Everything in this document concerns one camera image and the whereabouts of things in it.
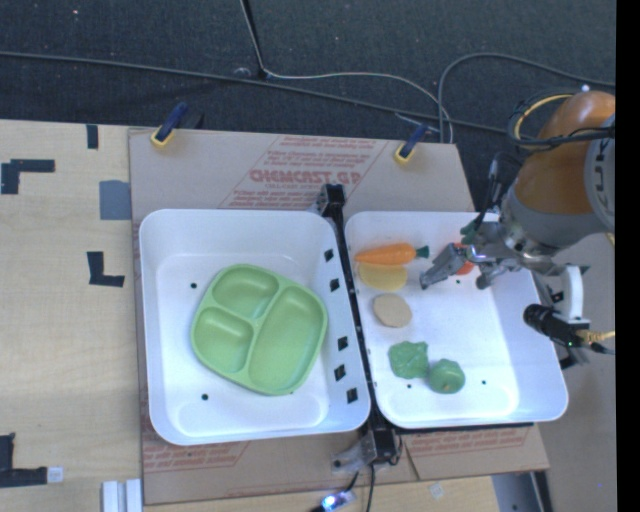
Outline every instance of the white cable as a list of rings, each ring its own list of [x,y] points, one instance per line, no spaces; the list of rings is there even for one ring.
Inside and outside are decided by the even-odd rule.
[[[264,61],[262,60],[262,53],[260,52],[260,46],[258,45],[256,36],[253,33],[253,27],[251,26],[251,21],[249,20],[249,14],[245,9],[244,2],[242,0],[239,0],[239,2],[240,2],[240,7],[242,8],[242,14],[244,15],[245,23],[247,24],[247,28],[249,29],[251,44],[253,45],[253,50],[256,54],[256,58],[258,59],[258,65],[260,66],[260,69],[267,74],[268,77],[277,78],[279,80],[318,80],[323,78],[337,78],[337,77],[346,77],[346,76],[366,76],[366,77],[397,80],[399,82],[405,83],[413,87],[414,89],[417,89],[422,94],[425,94],[429,99],[431,99],[437,105],[439,111],[444,116],[444,118],[447,121],[449,121],[448,112],[444,109],[444,107],[441,105],[441,103],[438,101],[435,95],[431,94],[424,87],[418,85],[417,83],[412,82],[411,80],[408,80],[407,78],[404,78],[401,76],[391,75],[388,73],[376,73],[376,72],[370,72],[370,71],[339,71],[335,73],[322,73],[318,75],[281,75],[279,73],[274,73],[264,65]],[[400,117],[400,118],[405,121],[408,121],[408,119],[406,118],[403,118],[403,117]],[[453,143],[453,125],[450,122],[448,125],[449,125],[449,143],[452,144]]]

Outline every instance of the cardboard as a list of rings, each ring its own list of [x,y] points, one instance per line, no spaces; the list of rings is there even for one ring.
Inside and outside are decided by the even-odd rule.
[[[353,446],[357,432],[198,447],[170,445],[155,434],[146,404],[140,222],[162,208],[313,209],[324,183],[343,184],[345,219],[365,210],[473,211],[456,147],[421,143],[401,165],[393,159],[400,141],[177,130],[158,149],[152,132],[129,134],[145,504],[344,487],[353,475],[336,472],[331,456]],[[403,436],[398,465],[383,468],[376,482],[548,466],[536,426],[476,430],[455,442],[452,435],[465,436]],[[361,475],[357,485],[368,478]]]

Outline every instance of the wooden surface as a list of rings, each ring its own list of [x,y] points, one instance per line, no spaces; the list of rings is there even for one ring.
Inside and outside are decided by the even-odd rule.
[[[64,468],[59,484],[0,489],[2,511],[99,511],[102,482],[141,476],[131,222],[101,220],[98,195],[101,181],[129,180],[127,128],[99,133],[92,150],[84,125],[0,122],[1,162],[56,164],[0,195],[0,435],[16,433],[15,468]],[[123,287],[89,284],[89,251]],[[377,486],[372,510],[498,510],[490,477],[434,484]],[[344,510],[364,510],[367,492]],[[299,512],[325,494],[145,510]]]

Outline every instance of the black fabric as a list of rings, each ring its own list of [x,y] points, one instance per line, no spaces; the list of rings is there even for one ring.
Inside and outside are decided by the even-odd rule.
[[[435,96],[449,65],[483,55],[454,66],[442,91],[452,118],[495,128],[454,127],[476,206],[484,197],[493,155],[513,152],[501,130],[518,102],[548,87],[585,82],[615,92],[607,85],[616,79],[617,5],[611,0],[277,0],[249,5],[264,66],[274,74],[392,74]],[[433,116],[426,121],[438,126],[435,102],[398,81],[265,79],[241,0],[3,2],[0,51],[266,80],[417,111]],[[406,139],[415,129],[391,112],[274,88],[0,55],[4,119],[156,126],[179,101],[203,113],[206,129],[385,139]]]

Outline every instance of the blue and yellow clip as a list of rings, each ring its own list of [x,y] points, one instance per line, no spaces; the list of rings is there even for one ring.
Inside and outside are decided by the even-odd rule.
[[[171,111],[166,121],[151,135],[151,143],[157,148],[165,147],[175,134],[175,128],[189,110],[184,101],[178,103]]]
[[[406,164],[413,156],[413,150],[418,142],[424,139],[425,135],[430,134],[434,129],[428,124],[421,124],[411,134],[411,137],[407,139],[407,142],[402,144],[393,155],[393,159],[399,164]]]

